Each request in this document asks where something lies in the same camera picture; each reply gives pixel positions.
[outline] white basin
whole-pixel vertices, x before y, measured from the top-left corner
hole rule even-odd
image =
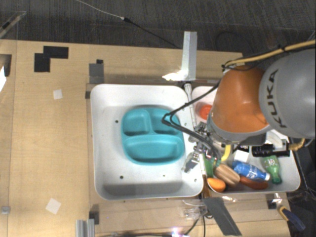
[[[203,187],[201,170],[181,171],[194,143],[185,141],[184,155],[163,165],[139,165],[123,152],[121,121],[126,112],[140,107],[176,109],[188,101],[176,86],[100,84],[91,92],[94,180],[100,197],[107,200],[193,197]],[[192,130],[189,108],[177,113],[181,125]]]

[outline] led light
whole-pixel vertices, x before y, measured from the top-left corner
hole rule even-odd
[[[4,66],[3,66],[0,70],[0,91],[2,91],[5,82],[6,82],[6,77],[4,76]]]

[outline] yellow cable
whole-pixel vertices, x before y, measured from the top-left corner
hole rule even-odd
[[[228,156],[231,154],[231,145],[226,145],[224,155],[222,156],[222,161],[226,161]]]
[[[309,45],[315,45],[315,43],[316,43],[315,40],[310,40],[310,41],[306,41],[306,42],[297,43],[297,44],[294,44],[294,45],[289,45],[289,46],[286,46],[284,49],[280,48],[280,49],[277,49],[275,51],[271,51],[269,53],[261,54],[261,55],[258,55],[258,56],[254,56],[254,57],[250,57],[250,58],[244,58],[244,59],[237,59],[237,60],[234,60],[234,61],[229,61],[229,62],[227,62],[225,64],[225,67],[230,66],[230,65],[234,65],[234,64],[237,64],[237,63],[246,63],[246,62],[253,62],[253,61],[263,60],[263,59],[270,58],[272,56],[281,54],[283,52],[295,50],[295,49],[302,48],[302,47],[309,46]]]
[[[301,139],[301,141],[298,143],[293,143],[293,144],[288,145],[288,149],[292,151],[297,151],[304,146],[304,143],[305,143],[305,139]]]

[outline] white sticker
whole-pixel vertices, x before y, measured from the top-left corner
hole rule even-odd
[[[51,212],[51,213],[57,214],[60,205],[61,205],[60,202],[58,202],[57,200],[51,198],[50,201],[48,202],[47,206],[46,206],[46,210]]]
[[[63,92],[61,89],[54,90],[54,99],[62,99],[63,98]]]

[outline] green bottle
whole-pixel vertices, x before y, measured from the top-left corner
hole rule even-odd
[[[270,173],[271,178],[272,178],[272,183],[274,184],[282,183],[282,180],[280,176],[278,175],[280,164],[276,156],[263,157],[263,166],[265,170],[268,173]]]

